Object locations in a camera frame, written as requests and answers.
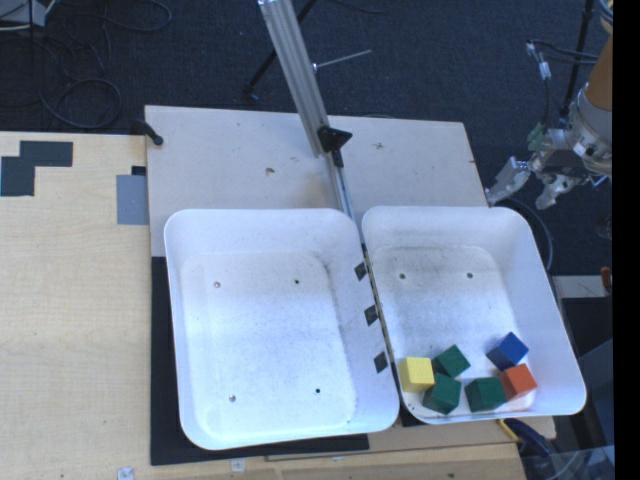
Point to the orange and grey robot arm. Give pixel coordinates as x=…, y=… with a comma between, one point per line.
x=602, y=80

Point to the white plastic tray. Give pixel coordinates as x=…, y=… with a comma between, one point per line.
x=270, y=343
x=450, y=298

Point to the pale flat board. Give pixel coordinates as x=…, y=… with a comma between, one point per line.
x=225, y=168

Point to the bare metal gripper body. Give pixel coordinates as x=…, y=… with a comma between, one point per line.
x=565, y=158

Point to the green cube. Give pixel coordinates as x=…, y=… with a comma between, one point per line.
x=452, y=360
x=442, y=394
x=485, y=394

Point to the blue cube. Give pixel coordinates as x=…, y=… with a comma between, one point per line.
x=507, y=350

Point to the yellow cube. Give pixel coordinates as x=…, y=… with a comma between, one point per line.
x=416, y=374

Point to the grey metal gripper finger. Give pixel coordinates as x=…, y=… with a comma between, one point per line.
x=507, y=180
x=555, y=190

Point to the orange cube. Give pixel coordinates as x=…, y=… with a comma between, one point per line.
x=519, y=382

